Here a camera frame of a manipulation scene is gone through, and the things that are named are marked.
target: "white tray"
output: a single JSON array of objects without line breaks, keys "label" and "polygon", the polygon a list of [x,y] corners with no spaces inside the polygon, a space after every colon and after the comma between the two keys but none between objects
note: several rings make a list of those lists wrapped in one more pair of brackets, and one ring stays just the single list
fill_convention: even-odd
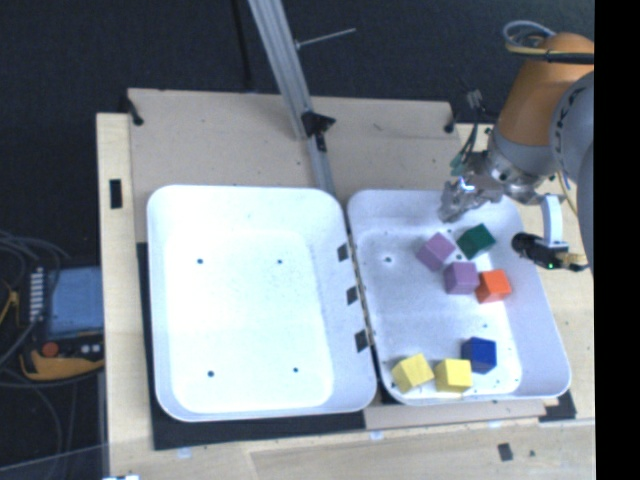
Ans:
[{"label": "white tray", "polygon": [[[365,306],[385,388],[407,405],[452,399],[546,398],[564,393],[571,373],[537,267],[511,248],[523,231],[507,198],[467,212],[453,224],[437,217],[439,191],[365,190],[348,205]],[[471,261],[478,271],[504,269],[513,292],[503,301],[479,304],[474,294],[449,295],[442,270],[432,272],[416,252],[436,232],[456,245],[467,229],[484,223],[497,243]],[[467,260],[457,248],[445,262]],[[476,336],[496,342],[497,366],[473,373],[463,394],[438,392],[435,382],[403,394],[391,368],[422,352],[432,368],[460,357],[460,345]]]},{"label": "white tray", "polygon": [[376,392],[338,202],[172,185],[147,206],[156,394],[183,421],[352,412]]}]

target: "electronic device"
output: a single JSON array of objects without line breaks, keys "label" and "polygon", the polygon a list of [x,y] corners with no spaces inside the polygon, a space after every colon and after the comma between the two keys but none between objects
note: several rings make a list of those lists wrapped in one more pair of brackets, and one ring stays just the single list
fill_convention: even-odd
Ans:
[{"label": "electronic device", "polygon": [[20,355],[24,375],[66,379],[104,365],[102,276],[94,265],[38,265],[21,289],[19,326],[33,325]]}]

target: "orange cube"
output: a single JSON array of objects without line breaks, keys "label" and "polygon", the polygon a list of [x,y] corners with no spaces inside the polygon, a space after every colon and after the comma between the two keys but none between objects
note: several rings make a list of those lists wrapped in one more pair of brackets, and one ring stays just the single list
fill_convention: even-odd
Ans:
[{"label": "orange cube", "polygon": [[511,293],[511,285],[504,270],[480,272],[480,285],[476,288],[476,298],[480,304],[496,302]]}]

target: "purple cube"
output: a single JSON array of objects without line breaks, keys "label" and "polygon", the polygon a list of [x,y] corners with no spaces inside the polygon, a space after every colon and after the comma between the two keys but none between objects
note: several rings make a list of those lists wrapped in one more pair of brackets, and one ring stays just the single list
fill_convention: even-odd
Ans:
[{"label": "purple cube", "polygon": [[444,269],[444,290],[449,294],[473,293],[480,285],[476,264],[472,261],[454,261]]},{"label": "purple cube", "polygon": [[416,258],[424,263],[429,270],[435,272],[442,267],[444,260],[449,257],[455,248],[456,246],[447,240],[442,233],[436,233],[424,243],[416,254]]}]

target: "cube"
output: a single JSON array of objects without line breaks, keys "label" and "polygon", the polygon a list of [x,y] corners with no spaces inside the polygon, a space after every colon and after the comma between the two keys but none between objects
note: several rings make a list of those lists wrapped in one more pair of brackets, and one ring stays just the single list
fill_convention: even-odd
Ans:
[{"label": "cube", "polygon": [[444,261],[455,250],[453,245],[442,233],[438,232],[427,240],[416,254],[429,270],[435,272],[442,267]]},{"label": "cube", "polygon": [[476,264],[472,261],[454,261],[444,269],[444,290],[453,295],[473,293],[480,284]]},{"label": "cube", "polygon": [[467,259],[470,260],[489,250],[496,243],[496,240],[484,224],[478,224],[465,231],[456,243]]},{"label": "cube", "polygon": [[476,298],[480,304],[503,300],[511,293],[511,284],[502,269],[480,272],[480,284],[476,288]]},{"label": "cube", "polygon": [[391,375],[402,393],[434,378],[433,370],[421,353],[400,361],[391,370]]},{"label": "cube", "polygon": [[473,336],[462,344],[460,357],[471,361],[472,372],[484,375],[498,364],[496,342]]},{"label": "cube", "polygon": [[435,368],[436,389],[462,393],[473,386],[471,361],[468,359],[444,359]]}]

